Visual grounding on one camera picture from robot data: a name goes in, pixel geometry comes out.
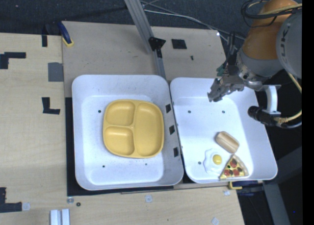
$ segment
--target pizza slice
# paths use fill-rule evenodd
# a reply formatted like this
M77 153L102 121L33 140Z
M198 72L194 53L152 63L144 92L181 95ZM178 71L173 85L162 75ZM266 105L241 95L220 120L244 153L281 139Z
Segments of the pizza slice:
M223 172L220 175L220 179L230 179L230 178L237 178L249 175L246 166L240 160L238 156L233 154L226 164Z

